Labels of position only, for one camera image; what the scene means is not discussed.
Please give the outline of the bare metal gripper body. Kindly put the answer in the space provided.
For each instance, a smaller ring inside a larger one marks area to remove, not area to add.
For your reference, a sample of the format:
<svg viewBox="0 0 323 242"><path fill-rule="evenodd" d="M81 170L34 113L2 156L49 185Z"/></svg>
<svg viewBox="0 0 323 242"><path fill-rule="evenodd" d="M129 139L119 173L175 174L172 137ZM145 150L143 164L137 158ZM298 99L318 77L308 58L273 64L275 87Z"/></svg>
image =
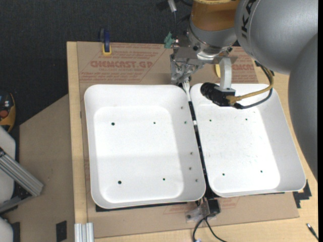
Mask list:
<svg viewBox="0 0 323 242"><path fill-rule="evenodd" d="M186 32L171 41L171 59L179 64L218 64L229 57L228 49L236 42L234 32Z"/></svg>

